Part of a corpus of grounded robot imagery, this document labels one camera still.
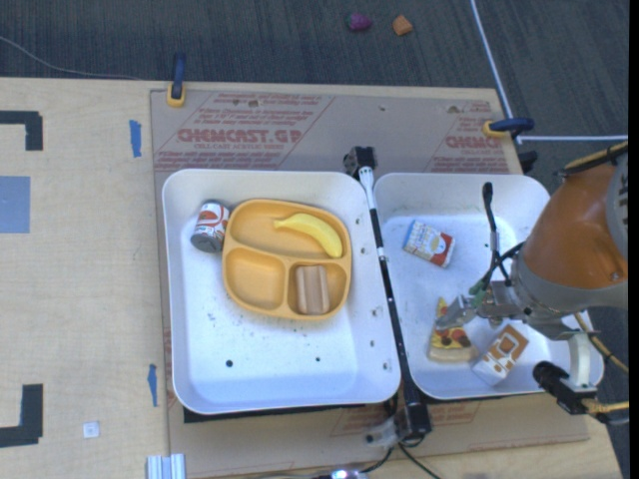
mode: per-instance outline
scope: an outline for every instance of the purple object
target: purple object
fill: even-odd
[[[353,12],[346,18],[346,25],[348,25],[350,30],[366,30],[372,25],[372,21],[363,14]]]

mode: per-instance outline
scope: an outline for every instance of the yellow divided plate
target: yellow divided plate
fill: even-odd
[[[341,239],[343,254],[331,258],[311,236],[276,229],[275,220],[307,213],[330,224]],[[231,212],[222,249],[222,272],[229,296],[240,306],[262,314],[296,319],[324,319],[346,302],[352,253],[345,225],[313,206],[252,199]],[[304,314],[298,307],[296,268],[322,265],[326,271],[328,311]]]

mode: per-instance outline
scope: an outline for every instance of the black floor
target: black floor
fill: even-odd
[[[628,134],[630,0],[0,2],[1,77],[168,80],[184,51],[192,81],[495,88],[507,117],[534,119],[519,148],[537,152],[529,176],[549,192],[556,170]],[[372,27],[351,33],[351,12]],[[414,26],[401,38],[398,14]],[[628,314],[591,318],[627,363]],[[628,396],[628,377],[608,367],[602,400]],[[630,477],[629,424],[609,431]]]

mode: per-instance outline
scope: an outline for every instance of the toy banana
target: toy banana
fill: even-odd
[[[330,224],[308,213],[296,213],[283,220],[275,220],[276,229],[286,228],[315,238],[324,251],[333,258],[341,257],[341,239]]]

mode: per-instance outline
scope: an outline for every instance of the pizza slice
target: pizza slice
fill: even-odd
[[[437,302],[435,319],[446,314],[447,310],[448,304],[443,298],[440,298]],[[470,342],[470,338],[462,326],[438,330],[433,325],[428,345],[428,358],[441,362],[465,362],[472,360],[477,355],[477,348]]]

